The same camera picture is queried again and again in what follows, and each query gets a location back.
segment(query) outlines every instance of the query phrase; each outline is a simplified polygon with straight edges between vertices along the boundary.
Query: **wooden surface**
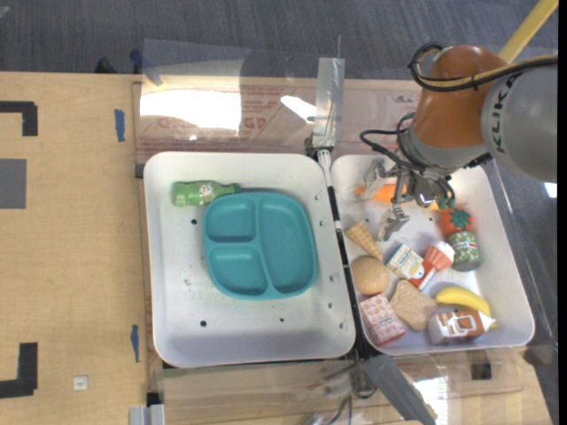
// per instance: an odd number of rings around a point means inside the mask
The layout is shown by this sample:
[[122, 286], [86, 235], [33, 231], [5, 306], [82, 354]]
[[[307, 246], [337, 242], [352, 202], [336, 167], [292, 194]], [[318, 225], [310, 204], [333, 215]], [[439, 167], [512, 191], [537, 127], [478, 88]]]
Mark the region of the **wooden surface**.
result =
[[[133, 176], [133, 85], [139, 79], [0, 73], [0, 100], [34, 101], [39, 109], [37, 137], [21, 136], [20, 115], [0, 113], [0, 158], [27, 160], [26, 209], [0, 209], [0, 381], [17, 376], [20, 343], [37, 342], [39, 349], [37, 390], [33, 396], [0, 398], [0, 423], [121, 424], [128, 423], [131, 406], [145, 403], [147, 253], [140, 182]], [[385, 81], [359, 85], [388, 89]], [[116, 109], [125, 115], [124, 142], [115, 131]], [[139, 332], [138, 362], [130, 341], [133, 325]], [[474, 384], [463, 357], [435, 360], [431, 373], [425, 360], [400, 361], [439, 425], [551, 423], [533, 367], [520, 352], [496, 357], [500, 377], [494, 372], [498, 379]], [[87, 390], [74, 390], [78, 375], [89, 377]], [[438, 378], [453, 380], [443, 395], [436, 394], [439, 384], [427, 384]], [[170, 386], [171, 423], [186, 422], [183, 395], [175, 397], [182, 390]], [[400, 421], [379, 392], [354, 407], [353, 423]], [[305, 419], [303, 413], [238, 423], [302, 425]]]

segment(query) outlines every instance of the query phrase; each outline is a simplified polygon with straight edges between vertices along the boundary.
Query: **yellow cable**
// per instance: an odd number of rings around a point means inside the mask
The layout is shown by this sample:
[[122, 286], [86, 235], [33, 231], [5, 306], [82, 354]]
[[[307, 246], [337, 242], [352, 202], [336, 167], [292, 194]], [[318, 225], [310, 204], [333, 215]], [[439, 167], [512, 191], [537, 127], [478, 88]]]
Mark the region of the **yellow cable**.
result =
[[559, 0], [539, 0], [500, 51], [502, 59], [508, 63], [514, 61], [558, 5]]

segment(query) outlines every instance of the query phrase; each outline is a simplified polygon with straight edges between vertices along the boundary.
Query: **gray square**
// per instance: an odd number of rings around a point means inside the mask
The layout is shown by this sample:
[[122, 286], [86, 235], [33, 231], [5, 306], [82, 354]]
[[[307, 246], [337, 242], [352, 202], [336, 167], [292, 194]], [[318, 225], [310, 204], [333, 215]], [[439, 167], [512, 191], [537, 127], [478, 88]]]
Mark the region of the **gray square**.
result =
[[0, 209], [26, 208], [25, 159], [0, 158]]

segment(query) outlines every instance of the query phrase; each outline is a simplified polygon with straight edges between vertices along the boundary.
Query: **teal plate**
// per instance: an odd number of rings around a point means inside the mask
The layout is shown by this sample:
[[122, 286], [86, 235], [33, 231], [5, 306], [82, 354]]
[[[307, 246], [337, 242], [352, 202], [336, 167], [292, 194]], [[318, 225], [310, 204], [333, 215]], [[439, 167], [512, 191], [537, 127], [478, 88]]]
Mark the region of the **teal plate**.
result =
[[232, 298], [290, 298], [309, 289], [317, 275], [309, 219], [284, 194], [216, 198], [203, 217], [203, 245], [211, 280]]

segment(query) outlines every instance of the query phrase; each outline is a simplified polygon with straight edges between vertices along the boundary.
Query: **yellow banana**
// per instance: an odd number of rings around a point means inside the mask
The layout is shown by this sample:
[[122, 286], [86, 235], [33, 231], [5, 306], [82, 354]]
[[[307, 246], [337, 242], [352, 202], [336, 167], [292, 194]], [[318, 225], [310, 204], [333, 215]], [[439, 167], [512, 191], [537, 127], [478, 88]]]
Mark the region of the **yellow banana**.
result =
[[490, 314], [490, 306], [482, 297], [462, 287], [445, 287], [437, 293], [435, 301], [440, 304], [464, 305], [473, 310], [478, 310], [487, 316], [492, 316]]

